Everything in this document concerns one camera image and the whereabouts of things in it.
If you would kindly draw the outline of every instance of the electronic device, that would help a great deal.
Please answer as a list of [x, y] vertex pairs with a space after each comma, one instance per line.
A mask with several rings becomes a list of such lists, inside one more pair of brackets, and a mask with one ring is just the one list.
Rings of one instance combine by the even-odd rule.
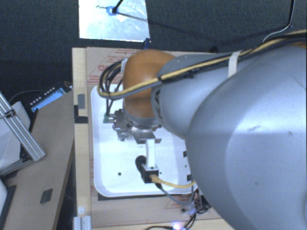
[[26, 106], [26, 109], [28, 112], [34, 113], [37, 109], [40, 109], [43, 106], [51, 103], [52, 101], [62, 97], [64, 94], [71, 91], [72, 89], [72, 84], [66, 81], [56, 83], [50, 86], [45, 91], [42, 91], [35, 98], [33, 98], [33, 100], [31, 100]]
[[[111, 92], [121, 68], [110, 66], [97, 87], [119, 139], [152, 141], [158, 125], [184, 139], [198, 187], [236, 230], [307, 228], [306, 30], [234, 53], [141, 51], [126, 63], [123, 90]], [[151, 157], [131, 167], [159, 185]]]

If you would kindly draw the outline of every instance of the black tape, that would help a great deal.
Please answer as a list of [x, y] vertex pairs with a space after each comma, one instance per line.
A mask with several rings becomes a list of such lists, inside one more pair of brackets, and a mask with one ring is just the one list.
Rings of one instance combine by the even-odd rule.
[[88, 124], [88, 117], [79, 116], [79, 107], [78, 105], [73, 106], [74, 116], [75, 116], [75, 124]]
[[193, 178], [192, 178], [192, 175], [188, 174], [188, 175], [187, 175], [187, 182], [192, 181], [192, 179], [193, 179]]
[[40, 199], [41, 204], [44, 204], [44, 203], [49, 202], [51, 200], [52, 191], [53, 191], [53, 189], [48, 189], [48, 190], [43, 192], [42, 197]]

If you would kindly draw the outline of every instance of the wire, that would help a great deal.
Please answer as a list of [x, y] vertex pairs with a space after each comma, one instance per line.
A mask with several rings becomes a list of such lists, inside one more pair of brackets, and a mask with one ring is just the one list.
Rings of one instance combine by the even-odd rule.
[[190, 218], [190, 220], [187, 222], [187, 224], [184, 226], [183, 229], [190, 229], [193, 225], [194, 225], [194, 222], [196, 220], [196, 213]]
[[15, 94], [10, 100], [9, 103], [12, 102], [13, 99], [15, 99], [17, 96], [22, 95], [22, 94], [26, 94], [26, 93], [36, 93], [36, 92], [42, 92], [42, 90], [26, 90], [26, 91], [22, 91], [20, 93]]
[[68, 81], [64, 81], [64, 84], [68, 88], [73, 85], [71, 82], [68, 82]]
[[146, 230], [154, 229], [154, 228], [162, 228], [162, 229], [169, 229], [169, 230], [173, 230], [174, 229], [173, 227], [170, 227], [170, 226], [151, 226], [149, 228], [146, 228]]
[[281, 32], [283, 32], [283, 31], [285, 31], [286, 29], [288, 29], [289, 27], [291, 27], [292, 17], [293, 17], [293, 11], [294, 11], [294, 5], [295, 5], [295, 0], [291, 0], [291, 8], [290, 8], [290, 14], [289, 14], [289, 20], [288, 20], [287, 26], [286, 26], [284, 29], [280, 30], [280, 31], [273, 32], [273, 33], [270, 33], [269, 35], [267, 35], [267, 36], [263, 39], [263, 41], [262, 41], [263, 43], [264, 43], [264, 41], [265, 41], [268, 37], [270, 37], [270, 36], [272, 36], [272, 35], [274, 35], [274, 34], [281, 33]]
[[165, 184], [165, 185], [176, 187], [176, 188], [188, 188], [188, 187], [191, 187], [195, 184], [195, 180], [193, 180], [191, 183], [189, 183], [187, 185], [177, 185], [177, 184], [173, 184], [173, 183], [170, 183], [170, 182], [163, 181], [155, 174], [151, 174], [149, 177], [150, 177], [150, 179], [152, 180], [153, 183]]
[[[188, 222], [181, 229], [182, 230], [189, 230], [189, 229], [191, 229], [191, 227], [195, 223], [195, 220], [196, 220], [196, 213], [193, 216], [191, 216], [191, 218], [188, 220]], [[174, 228], [170, 227], [170, 226], [151, 226], [151, 227], [146, 228], [146, 230], [151, 230], [151, 229], [154, 229], [154, 228], [162, 228], [162, 229], [174, 230]]]
[[[107, 67], [103, 73], [100, 75], [99, 79], [99, 89], [101, 89], [102, 92], [110, 92], [110, 85], [116, 75], [120, 72], [122, 60], [112, 64], [111, 66]], [[120, 84], [118, 84], [115, 92], [118, 91]], [[106, 100], [106, 115], [108, 116], [110, 114], [110, 110], [112, 107], [113, 101], [109, 105], [109, 99]]]
[[[120, 85], [121, 85], [122, 82], [123, 82], [123, 79], [121, 79], [121, 80], [119, 81], [119, 83], [118, 83], [118, 85], [116, 86], [114, 92], [117, 92], [117, 91], [118, 91], [118, 89], [119, 89], [119, 87], [120, 87]], [[113, 105], [113, 102], [114, 102], [114, 100], [111, 101], [110, 106], [108, 107], [108, 113], [107, 113], [107, 115], [110, 114], [110, 111], [111, 111], [111, 107], [112, 107], [112, 105]]]
[[180, 205], [189, 205], [194, 198], [194, 186], [191, 187], [191, 195], [190, 198], [187, 201], [179, 201], [176, 198], [174, 198], [173, 196], [171, 196], [163, 187], [161, 184], [159, 183], [155, 183], [156, 187], [159, 188], [162, 192], [165, 193], [166, 196], [168, 196], [171, 200], [173, 200], [174, 202], [180, 204]]
[[[266, 50], [271, 49], [272, 47], [273, 48], [281, 47], [286, 44], [290, 44], [290, 43], [298, 42], [298, 41], [305, 42], [306, 41], [305, 38], [306, 38], [306, 30], [291, 32], [290, 34], [286, 34], [281, 37], [270, 39], [267, 42], [260, 44], [258, 47], [254, 49], [248, 49], [248, 50], [242, 51], [239, 55], [240, 56], [239, 60], [243, 60], [247, 57], [254, 56], [255, 54], [263, 53]], [[177, 80], [179, 76], [185, 76], [187, 74], [193, 75], [193, 74], [199, 73], [206, 69], [213, 70], [216, 68], [220, 68], [221, 67], [221, 65], [219, 65], [220, 63], [225, 63], [223, 67], [226, 67], [228, 65], [226, 64], [226, 62], [229, 60], [230, 56], [231, 54], [223, 56], [223, 57], [219, 57], [219, 58], [214, 58], [208, 61], [204, 61], [198, 64], [194, 64], [194, 65], [191, 65], [191, 66], [179, 69], [179, 70], [175, 70], [175, 71], [163, 74], [159, 78], [157, 77], [153, 78], [151, 80], [136, 84], [134, 86], [131, 86], [119, 92], [104, 91], [104, 89], [101, 88], [102, 84], [100, 81], [99, 85], [97, 86], [97, 91], [101, 97], [111, 99], [111, 100], [118, 100], [118, 99], [126, 98], [127, 96], [130, 96], [134, 93], [141, 92], [143, 90], [159, 86], [169, 80]]]

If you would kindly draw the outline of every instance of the wooden table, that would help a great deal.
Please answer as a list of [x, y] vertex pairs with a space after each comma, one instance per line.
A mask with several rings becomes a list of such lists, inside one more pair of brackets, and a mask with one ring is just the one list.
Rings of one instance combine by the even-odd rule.
[[[114, 52], [113, 49], [106, 49], [108, 52]], [[89, 61], [93, 61], [92, 58], [87, 58], [85, 48], [74, 48], [72, 51], [72, 63], [73, 63], [73, 85], [74, 85], [74, 106], [75, 106], [75, 161], [76, 161], [76, 188], [77, 188], [77, 208], [78, 217], [84, 219], [92, 215], [97, 215], [99, 212], [102, 214], [103, 209], [107, 209], [108, 202], [104, 203], [104, 208], [99, 208], [99, 203], [96, 197], [93, 197], [91, 192], [91, 156], [90, 149], [91, 138], [89, 136], [89, 124], [90, 108], [88, 108], [88, 84], [92, 82], [92, 79], [97, 79], [97, 76], [93, 76], [93, 71], [87, 70], [87, 64]], [[122, 204], [127, 204], [126, 200], [122, 200]], [[139, 224], [126, 224], [119, 223], [118, 226], [96, 226], [93, 225], [94, 230], [144, 230], [152, 225], [170, 225], [170, 223], [150, 223], [146, 222]], [[215, 219], [203, 219], [197, 220], [192, 228], [193, 230], [231, 230], [232, 228], [220, 217]]]
[[[20, 169], [6, 186], [16, 185], [5, 230], [55, 230], [73, 158], [73, 93], [38, 111], [32, 135], [46, 156]], [[44, 191], [51, 199], [40, 203]]]

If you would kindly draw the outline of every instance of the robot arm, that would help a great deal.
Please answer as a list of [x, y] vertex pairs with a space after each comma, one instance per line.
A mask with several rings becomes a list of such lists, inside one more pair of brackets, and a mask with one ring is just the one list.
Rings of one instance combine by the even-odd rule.
[[[162, 125], [186, 141], [199, 188], [235, 229], [306, 229], [306, 46], [293, 46], [298, 38], [306, 45], [303, 31], [241, 52], [231, 77], [231, 54], [142, 51], [127, 62], [124, 92], [98, 91], [125, 98], [134, 126]], [[147, 72], [157, 58], [156, 77], [133, 82], [133, 73], [125, 83], [130, 68]]]

